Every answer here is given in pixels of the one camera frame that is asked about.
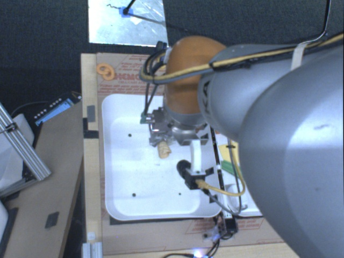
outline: black fabric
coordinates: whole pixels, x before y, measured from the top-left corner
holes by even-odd
[[[319,33],[326,0],[163,0],[169,44],[198,34],[225,45],[296,42]],[[329,34],[343,30],[333,0]],[[88,0],[0,0],[0,102],[12,111],[80,91],[80,54],[151,53],[88,43]]]

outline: silver metal sheet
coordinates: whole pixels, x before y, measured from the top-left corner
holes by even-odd
[[[131,0],[88,0],[90,43],[154,47],[168,43],[162,0],[136,0],[133,14],[123,17],[119,8]]]

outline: orange ring object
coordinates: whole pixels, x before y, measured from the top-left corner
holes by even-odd
[[[99,63],[97,73],[102,75],[105,80],[113,80],[116,77],[113,67],[107,63]]]

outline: white tray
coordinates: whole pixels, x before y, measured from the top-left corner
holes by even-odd
[[[170,146],[172,153],[160,159],[156,148],[149,145],[147,124],[140,124],[144,96],[114,94],[102,104],[105,205],[118,220],[213,217],[220,207],[209,202],[200,190],[189,190],[176,165],[191,161],[189,146]],[[162,97],[154,97],[150,109],[162,106]],[[210,130],[209,141],[202,146],[202,169],[216,165]],[[206,181],[219,187],[217,174]]]

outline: metal plate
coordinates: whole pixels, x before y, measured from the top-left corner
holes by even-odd
[[[136,0],[133,16],[123,16],[120,8],[131,0],[88,0],[90,43],[154,47],[168,43],[162,0]]]

